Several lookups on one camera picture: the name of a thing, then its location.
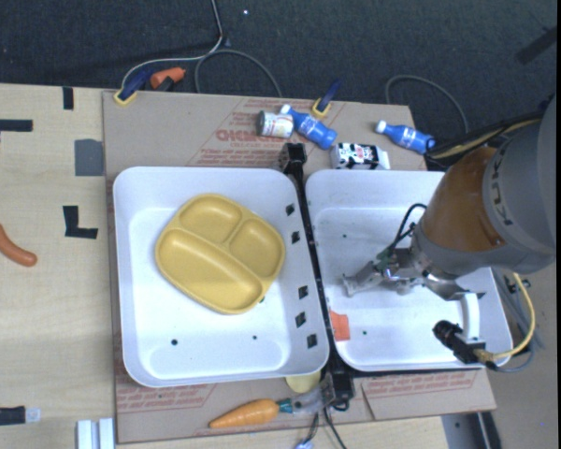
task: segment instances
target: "sausage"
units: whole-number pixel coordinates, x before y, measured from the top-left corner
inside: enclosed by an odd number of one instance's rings
[[[20,265],[31,267],[37,262],[37,256],[31,252],[20,248],[15,243],[13,243],[8,237],[4,230],[4,227],[0,224],[0,251],[2,254],[15,263]]]

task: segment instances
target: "cardboard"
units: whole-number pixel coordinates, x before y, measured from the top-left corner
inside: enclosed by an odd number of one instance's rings
[[[103,92],[105,167],[108,189],[116,176],[135,166],[274,167],[287,139],[258,137],[259,111],[278,112],[289,103],[309,111],[312,101],[204,94],[141,92],[127,107],[114,92]],[[374,144],[389,152],[393,169],[424,170],[424,159],[374,134],[378,120],[413,126],[400,106],[333,102],[324,124],[338,132],[336,142]],[[329,153],[293,134],[308,154],[306,177],[330,166]],[[147,442],[196,436],[308,427],[310,415],[281,414],[275,421],[233,430],[211,430],[208,422],[255,398],[288,398],[283,379],[201,384],[153,389],[134,382],[122,362],[112,194],[108,191],[108,236],[112,317],[115,341],[117,438]],[[484,369],[356,378],[355,398],[346,412],[333,412],[336,423],[369,422],[495,408]]]

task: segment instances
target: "blue bottle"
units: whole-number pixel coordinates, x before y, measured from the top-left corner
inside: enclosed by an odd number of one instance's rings
[[[297,133],[313,141],[323,150],[328,150],[337,137],[337,132],[335,130],[326,128],[326,126],[308,115],[308,113],[295,111],[290,105],[283,105],[280,109],[280,113],[291,115]]]
[[[395,144],[414,150],[419,154],[426,153],[436,143],[433,137],[409,128],[405,124],[389,124],[385,120],[379,121],[375,131],[381,135],[386,135]]]

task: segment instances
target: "white tray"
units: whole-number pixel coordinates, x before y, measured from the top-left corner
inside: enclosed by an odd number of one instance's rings
[[[470,368],[432,332],[442,319],[463,325],[459,302],[446,302],[422,286],[404,296],[379,289],[348,297],[341,282],[343,274],[352,276],[393,241],[408,207],[427,203],[441,177],[442,173],[428,171],[322,170],[308,179],[309,214],[327,304],[330,311],[349,318],[351,338],[337,341],[337,350],[353,368]],[[411,221],[420,216],[414,212]],[[408,244],[405,239],[402,245]],[[491,271],[480,269],[458,282],[474,292],[486,292],[479,301],[486,349],[510,349],[511,333]]]
[[[185,296],[156,266],[154,245],[189,199],[216,193],[282,235],[285,261],[264,300],[219,314]],[[114,182],[124,365],[151,386],[307,374],[329,354],[309,249],[291,181],[272,169],[134,167]],[[294,234],[299,240],[293,243]]]

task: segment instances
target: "dark gray floor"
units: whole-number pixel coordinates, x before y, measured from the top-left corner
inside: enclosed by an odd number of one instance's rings
[[[340,79],[338,99],[384,103],[387,80],[414,75],[448,90],[475,129],[555,92],[557,0],[217,1],[228,48],[266,65],[285,96],[315,98]],[[209,0],[0,0],[0,81],[117,88],[132,66],[202,54],[217,36]],[[194,63],[183,66],[177,90],[192,92]],[[207,93],[275,94],[234,56],[201,73]],[[403,81],[391,94],[422,131],[463,134],[442,93]]]

